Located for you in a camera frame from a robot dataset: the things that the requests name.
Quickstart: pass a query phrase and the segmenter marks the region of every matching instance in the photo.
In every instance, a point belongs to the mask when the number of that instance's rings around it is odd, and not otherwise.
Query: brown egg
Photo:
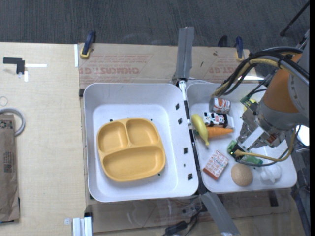
[[[244,164],[235,164],[231,169],[232,180],[239,186],[247,186],[252,182],[252,172]]]

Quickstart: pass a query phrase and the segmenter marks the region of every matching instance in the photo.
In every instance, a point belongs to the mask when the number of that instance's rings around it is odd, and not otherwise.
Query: yellow plate
[[[126,118],[104,124],[97,132],[102,168],[114,181],[153,176],[165,166],[165,151],[156,127],[145,118]]]

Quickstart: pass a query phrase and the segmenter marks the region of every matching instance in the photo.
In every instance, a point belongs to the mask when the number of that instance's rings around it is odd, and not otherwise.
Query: small carton box
[[[222,155],[219,151],[215,151],[206,166],[203,168],[203,172],[208,174],[213,179],[217,180],[221,175],[222,171],[228,164],[228,159]]]

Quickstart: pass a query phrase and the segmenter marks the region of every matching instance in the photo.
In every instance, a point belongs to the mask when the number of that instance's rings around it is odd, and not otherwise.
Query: toy carrot
[[[231,128],[220,128],[220,127],[207,127],[208,131],[208,138],[214,137],[214,136],[221,136],[228,133],[233,132],[233,129]]]

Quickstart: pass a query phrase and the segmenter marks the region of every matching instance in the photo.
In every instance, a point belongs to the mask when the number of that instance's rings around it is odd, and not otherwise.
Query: paper bag
[[[19,218],[14,115],[0,115],[0,221]]]

